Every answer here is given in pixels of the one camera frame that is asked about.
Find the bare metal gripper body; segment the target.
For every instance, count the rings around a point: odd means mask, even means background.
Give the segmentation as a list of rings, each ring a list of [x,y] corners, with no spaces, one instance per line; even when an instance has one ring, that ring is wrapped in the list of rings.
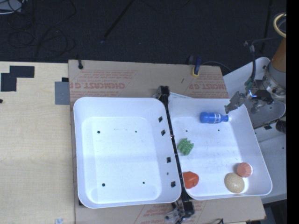
[[[261,101],[268,105],[274,101],[286,102],[286,90],[272,79],[251,79],[245,82],[246,96],[249,100]]]

